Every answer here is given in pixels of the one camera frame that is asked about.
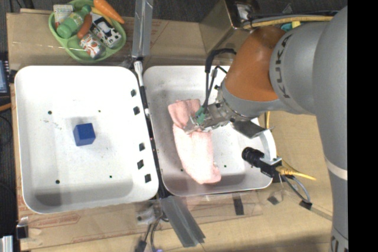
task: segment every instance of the metal sink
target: metal sink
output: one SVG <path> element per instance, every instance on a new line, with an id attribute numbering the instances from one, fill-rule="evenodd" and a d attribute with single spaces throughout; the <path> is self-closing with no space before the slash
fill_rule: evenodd
<path id="1" fill-rule="evenodd" d="M 223 78 L 219 73 L 214 85 L 220 85 Z M 203 66 L 154 66 L 145 71 L 144 83 L 164 185 L 179 196 L 221 194 L 269 186 L 272 179 L 242 159 L 242 150 L 247 146 L 259 149 L 271 158 L 276 157 L 275 142 L 269 130 L 253 139 L 236 132 L 230 125 L 213 130 L 214 161 L 221 173 L 219 183 L 200 185 L 183 171 L 168 105 L 176 100 L 197 98 L 203 102 L 205 82 Z M 213 90 L 209 102 L 215 97 L 216 91 Z"/>

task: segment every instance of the green bottle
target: green bottle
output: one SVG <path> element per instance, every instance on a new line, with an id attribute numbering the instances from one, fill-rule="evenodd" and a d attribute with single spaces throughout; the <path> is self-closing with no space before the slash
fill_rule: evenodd
<path id="1" fill-rule="evenodd" d="M 70 38 L 84 22 L 84 17 L 92 9 L 88 4 L 84 5 L 81 10 L 72 12 L 57 28 L 57 33 L 61 38 Z"/>

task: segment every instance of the blue cube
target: blue cube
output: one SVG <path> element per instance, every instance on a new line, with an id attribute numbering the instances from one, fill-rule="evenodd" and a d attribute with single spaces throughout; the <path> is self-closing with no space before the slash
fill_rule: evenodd
<path id="1" fill-rule="evenodd" d="M 76 146 L 90 145 L 96 138 L 92 123 L 76 125 L 73 130 Z"/>

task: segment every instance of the small box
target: small box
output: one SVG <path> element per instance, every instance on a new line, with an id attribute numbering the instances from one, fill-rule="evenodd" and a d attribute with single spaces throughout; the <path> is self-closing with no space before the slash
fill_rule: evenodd
<path id="1" fill-rule="evenodd" d="M 92 123 L 76 125 L 73 130 L 76 146 L 92 144 L 96 138 Z"/>
<path id="2" fill-rule="evenodd" d="M 243 28 L 246 16 L 241 16 L 239 11 L 243 7 L 245 13 L 260 11 L 256 0 L 219 0 L 200 22 L 201 36 L 207 54 L 224 47 L 238 51 L 250 34 L 250 30 Z"/>

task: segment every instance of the yellow cable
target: yellow cable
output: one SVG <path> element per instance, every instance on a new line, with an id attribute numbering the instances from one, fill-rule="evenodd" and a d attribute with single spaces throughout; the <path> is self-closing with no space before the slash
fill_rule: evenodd
<path id="1" fill-rule="evenodd" d="M 265 113 L 265 128 L 269 129 L 269 119 L 271 118 L 271 112 Z"/>
<path id="2" fill-rule="evenodd" d="M 312 181 L 317 180 L 313 176 L 303 174 L 302 172 L 299 172 L 294 168 L 287 168 L 287 167 L 284 167 L 284 166 L 278 166 L 278 167 L 276 167 L 276 170 L 278 171 L 279 174 L 301 176 L 303 178 L 310 179 Z"/>
<path id="3" fill-rule="evenodd" d="M 269 129 L 269 120 L 271 117 L 271 112 L 268 111 L 265 113 L 265 128 Z M 294 169 L 292 166 L 289 165 L 288 162 L 282 160 L 282 163 L 284 163 L 287 167 L 284 166 L 278 166 L 276 167 L 276 170 L 278 171 L 279 174 L 284 174 L 284 175 L 296 175 L 296 176 L 301 176 L 306 179 L 311 179 L 313 181 L 316 181 L 316 178 L 314 178 L 311 175 L 303 174 L 302 172 L 299 172 L 298 170 Z"/>
<path id="4" fill-rule="evenodd" d="M 330 21 L 333 17 L 332 16 L 298 16 L 298 17 L 286 17 L 281 19 L 269 20 L 269 21 L 261 21 L 252 24 L 247 24 L 243 28 L 245 29 L 252 29 L 257 27 L 267 27 L 268 25 L 276 25 L 282 23 L 289 23 L 294 21 Z"/>

